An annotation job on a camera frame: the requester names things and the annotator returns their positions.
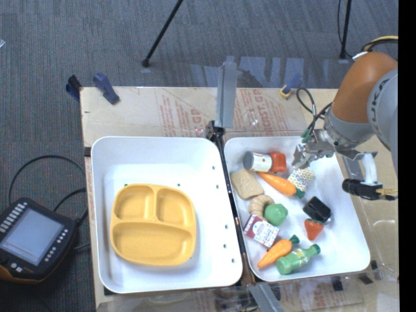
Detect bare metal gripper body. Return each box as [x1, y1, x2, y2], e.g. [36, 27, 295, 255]
[303, 129, 336, 159]

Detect white patterned carton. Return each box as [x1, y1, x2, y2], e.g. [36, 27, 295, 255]
[287, 166, 316, 192]

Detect orange carrot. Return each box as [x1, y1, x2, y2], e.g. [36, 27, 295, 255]
[256, 170, 306, 200]
[257, 234, 301, 270]

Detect white can with grey lid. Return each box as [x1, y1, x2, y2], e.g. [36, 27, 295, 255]
[242, 150, 274, 174]

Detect black box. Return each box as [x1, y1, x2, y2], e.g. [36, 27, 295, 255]
[302, 196, 333, 224]

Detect tan bread slice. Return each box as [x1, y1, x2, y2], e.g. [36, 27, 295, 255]
[229, 168, 265, 201]

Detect green apple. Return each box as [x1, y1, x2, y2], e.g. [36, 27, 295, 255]
[263, 203, 289, 227]

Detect tan croissant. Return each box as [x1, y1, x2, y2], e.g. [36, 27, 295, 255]
[248, 194, 276, 218]

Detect red strawberry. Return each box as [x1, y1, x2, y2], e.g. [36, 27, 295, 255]
[304, 218, 325, 242]

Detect white plastic tray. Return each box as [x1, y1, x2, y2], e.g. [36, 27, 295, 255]
[223, 135, 372, 283]
[90, 135, 244, 294]

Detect red and white carton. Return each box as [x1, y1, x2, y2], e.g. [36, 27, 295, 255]
[242, 213, 281, 249]

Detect green bottle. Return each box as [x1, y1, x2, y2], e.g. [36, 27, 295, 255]
[276, 243, 322, 276]

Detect yellow divided plate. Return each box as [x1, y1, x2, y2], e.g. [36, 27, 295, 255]
[109, 183, 198, 267]

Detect brown cardboard board red print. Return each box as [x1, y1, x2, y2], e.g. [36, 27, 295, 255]
[79, 86, 399, 312]

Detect black cylinder on white bracket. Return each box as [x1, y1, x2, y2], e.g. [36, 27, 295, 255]
[341, 151, 384, 202]

